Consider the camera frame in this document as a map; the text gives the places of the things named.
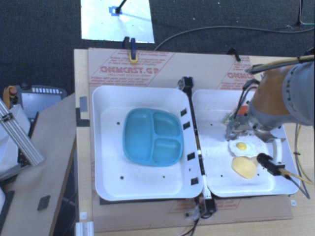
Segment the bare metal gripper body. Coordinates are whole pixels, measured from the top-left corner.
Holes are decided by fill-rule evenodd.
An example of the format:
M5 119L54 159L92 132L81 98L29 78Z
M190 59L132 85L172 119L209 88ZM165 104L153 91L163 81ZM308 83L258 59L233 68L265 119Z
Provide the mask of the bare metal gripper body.
M247 135L255 135L264 143L271 143L276 139L281 142L286 140L285 137L276 137L271 133L270 128L263 127L248 115L233 115L231 117L231 140Z

